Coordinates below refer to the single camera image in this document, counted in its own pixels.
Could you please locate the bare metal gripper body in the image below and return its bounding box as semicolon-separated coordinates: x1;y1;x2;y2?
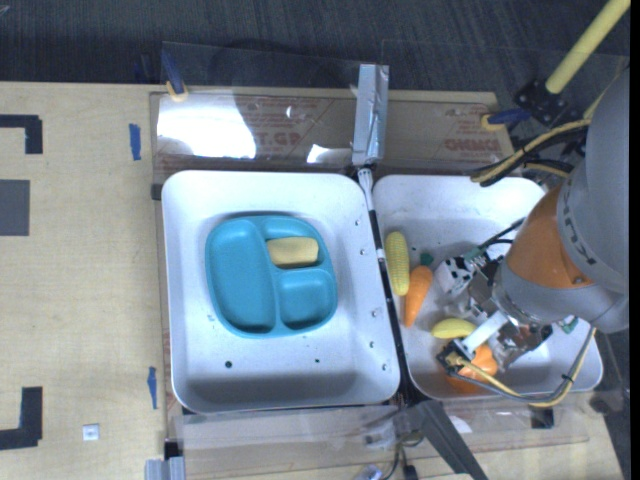
466;259;554;370

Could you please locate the orange round fruit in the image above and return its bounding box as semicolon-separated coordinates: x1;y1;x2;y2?
444;344;501;395

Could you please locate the yellow banana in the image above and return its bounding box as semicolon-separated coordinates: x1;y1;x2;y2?
430;317;478;341

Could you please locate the black and white carton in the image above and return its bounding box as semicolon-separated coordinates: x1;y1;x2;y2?
432;255;479;297

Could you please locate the orange carrot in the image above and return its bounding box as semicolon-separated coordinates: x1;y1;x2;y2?
402;252;435;329

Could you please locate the yellow corn cob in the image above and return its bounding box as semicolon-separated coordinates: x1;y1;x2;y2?
384;231;412;298

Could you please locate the white plastic tray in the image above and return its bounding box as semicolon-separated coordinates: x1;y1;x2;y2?
160;169;402;415
372;174;604;402

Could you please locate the yellow bread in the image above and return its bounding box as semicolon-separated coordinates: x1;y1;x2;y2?
265;236;320;270

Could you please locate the blue divided plate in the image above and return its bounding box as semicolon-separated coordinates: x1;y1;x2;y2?
204;213;338;340

